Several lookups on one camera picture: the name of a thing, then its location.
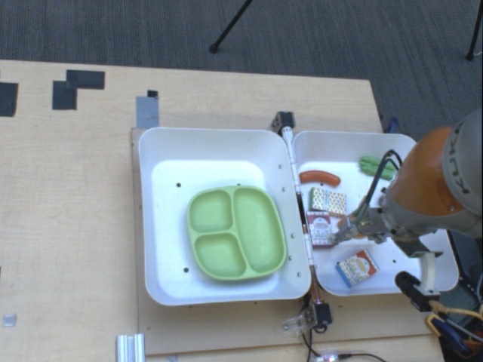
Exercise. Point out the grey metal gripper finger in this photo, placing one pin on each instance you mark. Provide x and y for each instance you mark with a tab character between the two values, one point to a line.
350	219
343	234

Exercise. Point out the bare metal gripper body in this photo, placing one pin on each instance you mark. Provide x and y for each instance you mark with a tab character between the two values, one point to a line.
373	223

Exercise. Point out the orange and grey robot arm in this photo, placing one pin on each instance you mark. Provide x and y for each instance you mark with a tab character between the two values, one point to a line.
426	187

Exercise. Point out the red and pink carton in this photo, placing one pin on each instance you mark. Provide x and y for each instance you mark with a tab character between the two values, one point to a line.
319	228

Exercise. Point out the yellow and green carton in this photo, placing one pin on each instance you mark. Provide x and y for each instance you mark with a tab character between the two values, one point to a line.
328	201

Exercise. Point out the blue and orange carton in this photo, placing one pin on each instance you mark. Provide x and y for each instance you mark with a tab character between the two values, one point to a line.
356	268

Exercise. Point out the red sausage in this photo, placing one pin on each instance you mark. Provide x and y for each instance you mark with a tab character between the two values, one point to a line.
320	176

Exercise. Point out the white plastic tray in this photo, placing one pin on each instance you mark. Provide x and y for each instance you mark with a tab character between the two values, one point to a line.
170	240
377	277

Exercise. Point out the green pea pods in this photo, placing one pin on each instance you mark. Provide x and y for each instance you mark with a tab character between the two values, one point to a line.
370	165

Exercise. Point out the thin black and white rod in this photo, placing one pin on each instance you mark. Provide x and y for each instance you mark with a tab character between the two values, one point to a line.
293	164

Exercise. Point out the green divided plate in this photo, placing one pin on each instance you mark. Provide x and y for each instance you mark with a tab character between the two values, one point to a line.
256	232

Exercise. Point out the black tripod leg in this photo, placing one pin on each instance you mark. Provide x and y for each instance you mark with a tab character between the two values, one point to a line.
241	11
474	36

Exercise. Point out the small clear plastic square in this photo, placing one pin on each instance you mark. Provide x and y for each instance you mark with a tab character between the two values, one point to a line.
9	319

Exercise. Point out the black cylinder on white bracket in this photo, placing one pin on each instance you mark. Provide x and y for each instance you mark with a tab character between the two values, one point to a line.
415	289

